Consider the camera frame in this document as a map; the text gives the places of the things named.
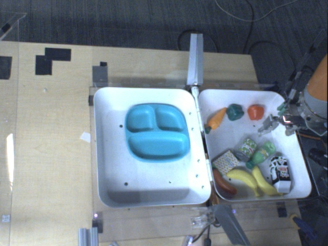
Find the orange carrot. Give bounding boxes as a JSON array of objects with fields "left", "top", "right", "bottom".
[{"left": 204, "top": 107, "right": 228, "bottom": 135}]

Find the black and white milk carton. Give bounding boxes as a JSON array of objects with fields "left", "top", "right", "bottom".
[{"left": 269, "top": 156, "right": 292, "bottom": 194}]

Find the yellow banana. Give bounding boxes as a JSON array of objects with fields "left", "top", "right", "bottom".
[
  {"left": 225, "top": 169, "right": 261, "bottom": 198},
  {"left": 251, "top": 165, "right": 283, "bottom": 197}
]

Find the orange bell pepper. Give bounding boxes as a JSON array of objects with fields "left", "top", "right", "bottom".
[{"left": 247, "top": 104, "right": 265, "bottom": 121}]

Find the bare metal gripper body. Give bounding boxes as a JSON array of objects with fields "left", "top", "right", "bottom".
[{"left": 279, "top": 113, "right": 328, "bottom": 137}]

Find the white plastic tray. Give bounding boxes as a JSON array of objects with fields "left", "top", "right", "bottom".
[
  {"left": 93, "top": 86, "right": 212, "bottom": 209},
  {"left": 198, "top": 88, "right": 313, "bottom": 203}
]

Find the red sausage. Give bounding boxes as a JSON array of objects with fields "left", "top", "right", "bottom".
[{"left": 212, "top": 168, "right": 238, "bottom": 196}]

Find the blue divided plate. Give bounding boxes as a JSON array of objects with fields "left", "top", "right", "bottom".
[{"left": 125, "top": 103, "right": 192, "bottom": 163}]

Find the green plastic bottle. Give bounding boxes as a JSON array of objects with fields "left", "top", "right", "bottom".
[{"left": 245, "top": 141, "right": 277, "bottom": 170}]

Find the green bell pepper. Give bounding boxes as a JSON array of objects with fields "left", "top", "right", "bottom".
[{"left": 225, "top": 103, "right": 245, "bottom": 122}]

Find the yellow patterned carton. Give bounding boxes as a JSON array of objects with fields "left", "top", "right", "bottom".
[{"left": 212, "top": 150, "right": 242, "bottom": 176}]

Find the green and white can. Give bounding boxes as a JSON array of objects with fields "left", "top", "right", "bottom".
[{"left": 235, "top": 137, "right": 258, "bottom": 163}]

